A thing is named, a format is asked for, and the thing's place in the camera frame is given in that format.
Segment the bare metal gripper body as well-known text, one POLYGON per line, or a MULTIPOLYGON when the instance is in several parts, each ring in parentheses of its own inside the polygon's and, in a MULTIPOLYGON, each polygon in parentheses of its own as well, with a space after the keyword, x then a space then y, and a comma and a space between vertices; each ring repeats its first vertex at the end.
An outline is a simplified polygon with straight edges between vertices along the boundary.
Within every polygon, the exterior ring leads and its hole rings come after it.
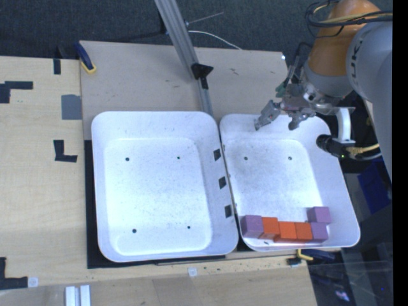
POLYGON ((280 106, 287 112, 331 114, 335 98, 324 95, 312 84, 287 84, 279 90, 280 106))

